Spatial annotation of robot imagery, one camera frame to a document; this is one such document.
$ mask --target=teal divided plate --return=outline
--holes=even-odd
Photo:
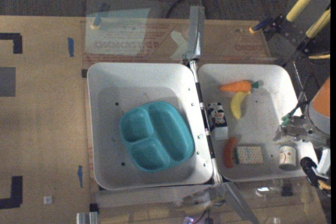
[[[151,102],[128,111],[120,120],[119,131],[134,164],[145,172],[174,167],[195,150],[182,116],[166,102]]]

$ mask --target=white plastic tray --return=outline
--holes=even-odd
[[[205,105],[221,102],[228,124],[228,136],[238,138],[239,145],[260,145],[264,163],[235,165],[226,168],[223,149],[226,140],[212,137],[219,172],[234,182],[305,176],[299,164],[309,156],[317,162],[310,142],[297,142],[297,169],[284,171],[278,168],[279,145],[273,142],[281,118],[297,104],[291,79],[285,69],[275,65],[223,65],[207,64],[198,70],[198,78]],[[219,90],[220,85],[239,80],[260,81],[242,103],[242,118],[237,120],[230,111],[233,93]]]
[[[177,64],[97,63],[88,71],[93,169],[107,190],[194,185],[213,174],[194,77]],[[147,173],[131,161],[119,133],[122,115],[151,101],[165,101],[182,115],[192,132],[195,152],[168,170]]]

